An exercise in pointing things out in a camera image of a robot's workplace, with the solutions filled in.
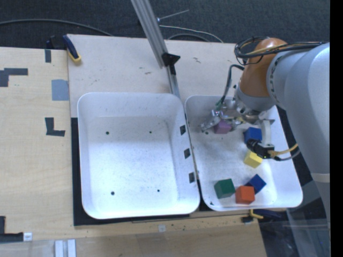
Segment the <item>toy block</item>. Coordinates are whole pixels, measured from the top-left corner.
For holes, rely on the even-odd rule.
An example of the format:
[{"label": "toy block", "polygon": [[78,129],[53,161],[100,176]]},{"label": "toy block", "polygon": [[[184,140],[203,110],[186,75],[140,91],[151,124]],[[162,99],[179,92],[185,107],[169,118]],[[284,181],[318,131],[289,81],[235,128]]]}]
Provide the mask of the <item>toy block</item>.
[{"label": "toy block", "polygon": [[262,141],[262,130],[256,127],[249,127],[244,134],[244,143],[246,144],[249,139],[256,139]]},{"label": "toy block", "polygon": [[253,168],[257,168],[259,165],[261,165],[263,159],[259,157],[256,153],[252,152],[248,149],[245,158],[243,160],[244,164],[247,164]]},{"label": "toy block", "polygon": [[249,182],[245,184],[245,186],[252,186],[255,190],[255,194],[258,193],[267,183],[263,181],[263,179],[256,174],[254,177],[250,179]]},{"label": "toy block", "polygon": [[213,129],[214,129],[214,133],[216,133],[216,134],[226,134],[232,129],[232,126],[230,124],[226,123],[226,121],[220,120],[220,122],[217,123],[213,127]]},{"label": "toy block", "polygon": [[235,195],[236,203],[249,205],[255,201],[255,192],[252,186],[240,186]]},{"label": "toy block", "polygon": [[230,197],[236,191],[232,179],[225,179],[216,182],[214,190],[218,199]]}]

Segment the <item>empty white tray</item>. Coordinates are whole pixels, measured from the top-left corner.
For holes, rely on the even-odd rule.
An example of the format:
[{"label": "empty white tray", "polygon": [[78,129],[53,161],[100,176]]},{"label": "empty white tray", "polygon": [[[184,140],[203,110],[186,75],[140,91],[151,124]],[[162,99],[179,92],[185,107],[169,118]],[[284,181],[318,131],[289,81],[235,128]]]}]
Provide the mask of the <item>empty white tray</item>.
[{"label": "empty white tray", "polygon": [[[302,189],[292,160],[277,162],[264,159],[257,168],[243,162],[248,150],[243,132],[251,126],[250,124],[242,124],[227,134],[215,134],[213,128],[206,132],[201,131],[200,124],[210,115],[220,98],[221,96],[196,95],[189,97],[185,102],[204,202],[216,211],[290,208],[301,204]],[[271,125],[271,139],[275,150],[288,149],[277,108],[270,109],[265,118],[275,120]],[[214,190],[217,181],[231,178],[237,189],[245,185],[255,174],[258,174],[266,185],[255,195],[255,201],[251,204],[236,204],[235,194],[227,198],[217,198]]]},{"label": "empty white tray", "polygon": [[78,101],[81,197],[96,219],[189,214],[196,182],[181,100],[87,93]]}]

